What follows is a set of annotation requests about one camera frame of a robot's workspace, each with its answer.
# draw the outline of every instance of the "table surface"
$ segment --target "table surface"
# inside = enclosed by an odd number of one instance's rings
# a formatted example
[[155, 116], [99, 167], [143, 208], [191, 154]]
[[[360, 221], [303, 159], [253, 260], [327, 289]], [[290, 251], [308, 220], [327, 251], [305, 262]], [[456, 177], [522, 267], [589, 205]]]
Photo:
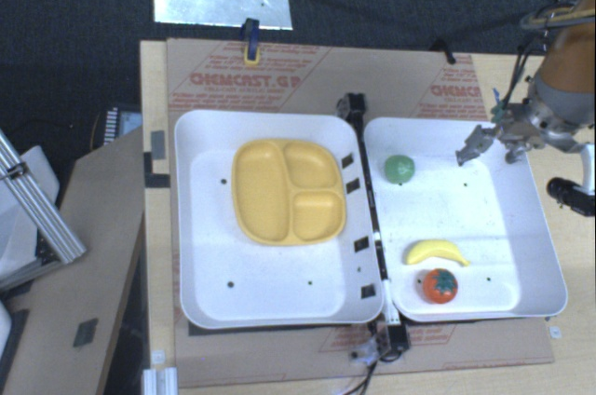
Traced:
[[[142, 43], [143, 150], [151, 150], [151, 132], [168, 128], [167, 51], [165, 42]], [[515, 61], [514, 56], [473, 54], [472, 59], [487, 108], [493, 106], [493, 88], [506, 89]], [[528, 74], [537, 69], [540, 59], [532, 58]], [[524, 95], [516, 90], [514, 102]], [[582, 130], [580, 141], [594, 141], [593, 131]], [[367, 393], [400, 395], [418, 393], [593, 393], [596, 387], [596, 321], [594, 218], [584, 218], [553, 204], [546, 183], [553, 176], [581, 181], [578, 156], [564, 155], [552, 148], [529, 153], [529, 159], [559, 256], [569, 292], [566, 309], [549, 321], [561, 332], [552, 339], [555, 362], [552, 364], [490, 369], [469, 369], [423, 374], [379, 375], [372, 378]], [[155, 173], [169, 173], [168, 159], [154, 161]], [[145, 191], [147, 288], [149, 297], [149, 344], [165, 352], [161, 369], [174, 365], [174, 321], [172, 311], [172, 271], [170, 244], [170, 206], [167, 188]], [[181, 395], [305, 394], [344, 393], [357, 385], [357, 378], [330, 378], [282, 383], [249, 384], [227, 387], [185, 388]]]

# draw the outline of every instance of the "toy tomato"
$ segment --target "toy tomato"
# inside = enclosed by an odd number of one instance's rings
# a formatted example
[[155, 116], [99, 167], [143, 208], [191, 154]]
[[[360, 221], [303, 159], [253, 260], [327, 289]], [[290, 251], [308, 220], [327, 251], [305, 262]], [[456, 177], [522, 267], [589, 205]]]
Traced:
[[457, 294], [457, 279], [447, 269], [433, 269], [422, 283], [425, 296], [437, 304], [445, 304]]

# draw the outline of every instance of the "yellow banana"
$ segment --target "yellow banana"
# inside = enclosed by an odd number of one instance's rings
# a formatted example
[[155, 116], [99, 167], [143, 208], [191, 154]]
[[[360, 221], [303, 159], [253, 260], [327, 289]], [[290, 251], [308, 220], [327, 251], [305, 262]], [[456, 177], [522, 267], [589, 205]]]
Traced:
[[442, 257], [468, 266], [469, 261], [462, 256], [459, 248], [446, 239], [425, 239], [412, 246], [406, 256], [407, 265], [418, 264], [429, 257]]

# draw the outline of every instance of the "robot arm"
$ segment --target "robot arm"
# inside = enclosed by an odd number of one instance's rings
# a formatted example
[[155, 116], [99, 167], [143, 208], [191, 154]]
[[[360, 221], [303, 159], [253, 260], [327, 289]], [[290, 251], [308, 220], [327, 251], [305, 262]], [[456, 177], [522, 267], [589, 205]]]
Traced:
[[[594, 124], [594, 1], [581, 0], [576, 6], [565, 6], [563, 10], [551, 7], [524, 18], [522, 27], [544, 35], [521, 51], [508, 93], [492, 111], [494, 127], [478, 126], [466, 139], [466, 146], [455, 152], [460, 166], [479, 157], [494, 140], [508, 149], [508, 163], [547, 144], [564, 153], [580, 153], [584, 160], [583, 184], [555, 178], [549, 183], [548, 191], [561, 203], [590, 216], [594, 215], [593, 144], [578, 143], [574, 135]], [[536, 40], [544, 42], [549, 31], [555, 28], [562, 30], [535, 76], [527, 79], [530, 84], [527, 97], [521, 103], [509, 103], [532, 45]]]

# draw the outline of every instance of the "yellow plate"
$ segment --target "yellow plate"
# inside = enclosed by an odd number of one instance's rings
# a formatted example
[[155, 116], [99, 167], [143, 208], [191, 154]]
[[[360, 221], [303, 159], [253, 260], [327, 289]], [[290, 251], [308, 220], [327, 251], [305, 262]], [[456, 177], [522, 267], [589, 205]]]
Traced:
[[289, 246], [326, 241], [345, 224], [342, 176], [332, 154], [299, 140], [266, 139], [234, 156], [232, 195], [251, 239]]

